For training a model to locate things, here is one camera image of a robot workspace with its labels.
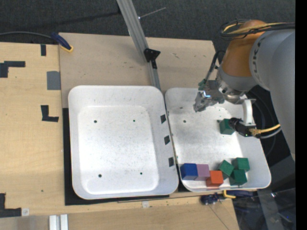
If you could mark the white plastic tray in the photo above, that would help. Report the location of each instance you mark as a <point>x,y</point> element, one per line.
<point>115,147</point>
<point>204,142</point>

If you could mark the orange cube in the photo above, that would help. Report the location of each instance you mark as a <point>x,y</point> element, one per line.
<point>216,178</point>

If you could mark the purple cube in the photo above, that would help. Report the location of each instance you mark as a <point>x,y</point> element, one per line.
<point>203,170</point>

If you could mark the green cube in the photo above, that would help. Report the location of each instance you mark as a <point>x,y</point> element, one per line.
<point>241,164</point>
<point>225,127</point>
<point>226,167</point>
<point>238,177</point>

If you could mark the blue cube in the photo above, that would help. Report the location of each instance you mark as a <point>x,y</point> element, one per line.
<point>188,171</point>

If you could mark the black cylinder on white bracket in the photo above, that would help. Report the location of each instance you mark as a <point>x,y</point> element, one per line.
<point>248,111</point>

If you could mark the pale wood board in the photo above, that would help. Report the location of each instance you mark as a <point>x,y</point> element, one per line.
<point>103,59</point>

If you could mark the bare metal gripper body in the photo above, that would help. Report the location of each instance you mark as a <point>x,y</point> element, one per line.
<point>214,93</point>

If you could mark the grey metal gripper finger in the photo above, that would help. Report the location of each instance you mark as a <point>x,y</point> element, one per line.
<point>206,102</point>
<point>197,103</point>

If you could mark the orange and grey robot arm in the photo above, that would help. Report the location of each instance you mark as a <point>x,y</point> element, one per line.
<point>273,63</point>

